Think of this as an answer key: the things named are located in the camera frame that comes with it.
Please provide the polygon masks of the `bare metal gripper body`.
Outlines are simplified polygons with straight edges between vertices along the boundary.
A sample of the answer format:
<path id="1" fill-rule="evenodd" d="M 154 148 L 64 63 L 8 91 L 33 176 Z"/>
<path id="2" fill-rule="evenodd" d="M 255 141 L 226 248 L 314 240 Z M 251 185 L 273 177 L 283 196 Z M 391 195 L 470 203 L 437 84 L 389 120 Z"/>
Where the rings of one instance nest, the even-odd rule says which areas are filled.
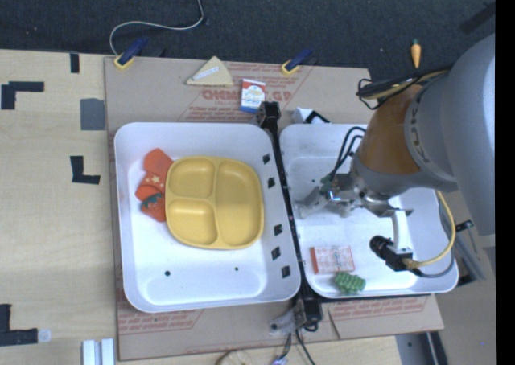
<path id="1" fill-rule="evenodd" d="M 354 200 L 360 204 L 360 208 L 377 217 L 389 216 L 389 196 L 368 187 L 357 173 L 328 174 L 320 183 L 319 188 L 327 196 L 329 206 L 336 208 L 338 202 Z"/>

